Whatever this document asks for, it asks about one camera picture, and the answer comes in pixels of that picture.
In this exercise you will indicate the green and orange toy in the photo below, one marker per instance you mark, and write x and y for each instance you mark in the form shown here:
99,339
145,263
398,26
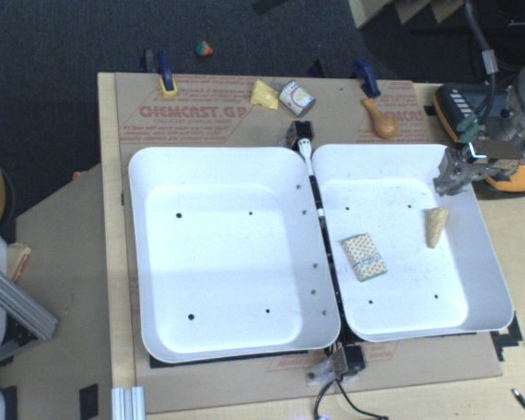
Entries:
204,49

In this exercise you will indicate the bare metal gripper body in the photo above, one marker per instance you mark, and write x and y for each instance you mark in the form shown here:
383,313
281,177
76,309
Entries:
499,156

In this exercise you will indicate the brown chicken drumstick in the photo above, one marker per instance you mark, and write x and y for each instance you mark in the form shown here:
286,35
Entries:
382,123

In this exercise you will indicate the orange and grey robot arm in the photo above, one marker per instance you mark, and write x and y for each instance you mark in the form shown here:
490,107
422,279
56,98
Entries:
520,107

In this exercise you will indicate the brown cardboard board red print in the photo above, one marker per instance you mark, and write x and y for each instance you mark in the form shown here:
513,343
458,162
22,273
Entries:
192,116

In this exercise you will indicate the white plastic tray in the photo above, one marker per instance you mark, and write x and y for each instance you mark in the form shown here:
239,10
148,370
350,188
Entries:
227,256
402,287

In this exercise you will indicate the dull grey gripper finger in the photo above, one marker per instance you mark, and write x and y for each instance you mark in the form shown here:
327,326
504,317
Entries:
447,186
451,160

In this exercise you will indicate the small white and yellow can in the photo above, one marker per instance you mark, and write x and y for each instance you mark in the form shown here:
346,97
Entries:
296,99

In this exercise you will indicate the thin black and white rod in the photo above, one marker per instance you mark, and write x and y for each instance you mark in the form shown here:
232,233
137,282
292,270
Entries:
328,244

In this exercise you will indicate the yellow cheese wedge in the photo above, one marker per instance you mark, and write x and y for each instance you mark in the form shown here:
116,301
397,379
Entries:
263,96

